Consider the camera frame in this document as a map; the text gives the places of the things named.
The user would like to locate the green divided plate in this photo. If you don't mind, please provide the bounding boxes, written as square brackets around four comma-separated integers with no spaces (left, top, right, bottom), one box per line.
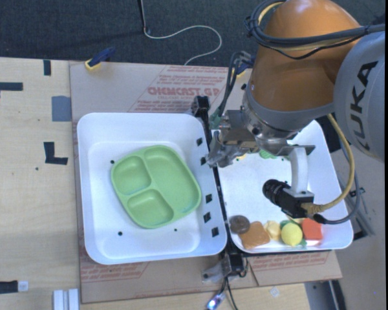
[110,145,202,229]

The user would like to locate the brown cardboard board red print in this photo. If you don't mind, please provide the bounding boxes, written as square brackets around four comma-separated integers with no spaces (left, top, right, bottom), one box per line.
[69,61,343,304]

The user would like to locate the brown bread slice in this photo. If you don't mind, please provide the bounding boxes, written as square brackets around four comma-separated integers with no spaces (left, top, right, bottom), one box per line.
[238,221,272,250]

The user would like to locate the yellow lemon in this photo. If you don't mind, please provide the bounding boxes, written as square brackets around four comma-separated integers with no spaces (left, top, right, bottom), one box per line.
[280,222,303,247]

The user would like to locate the black block with thin wires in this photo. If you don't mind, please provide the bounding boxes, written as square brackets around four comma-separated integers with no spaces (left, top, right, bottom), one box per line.
[225,252,248,276]
[191,95,211,124]

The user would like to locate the white plastic tray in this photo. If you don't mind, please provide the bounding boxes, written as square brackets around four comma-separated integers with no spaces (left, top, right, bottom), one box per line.
[76,112,228,265]
[210,118,354,254]

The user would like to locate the dark brown round biscuit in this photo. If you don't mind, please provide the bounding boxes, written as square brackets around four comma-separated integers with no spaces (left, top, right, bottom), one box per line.
[229,215,251,234]

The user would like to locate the pale yellow toy food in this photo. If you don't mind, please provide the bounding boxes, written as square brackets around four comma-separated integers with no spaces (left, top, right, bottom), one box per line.
[263,220,283,242]

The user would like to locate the black cylinder on white bracket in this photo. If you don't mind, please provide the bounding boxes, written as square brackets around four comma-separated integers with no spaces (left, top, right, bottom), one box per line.
[262,144,316,220]

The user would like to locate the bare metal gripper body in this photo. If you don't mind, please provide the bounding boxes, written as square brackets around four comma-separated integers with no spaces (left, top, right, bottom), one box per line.
[218,103,299,152]

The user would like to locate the orange cube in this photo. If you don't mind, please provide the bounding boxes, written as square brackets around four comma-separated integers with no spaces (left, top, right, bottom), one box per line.
[301,218,324,242]

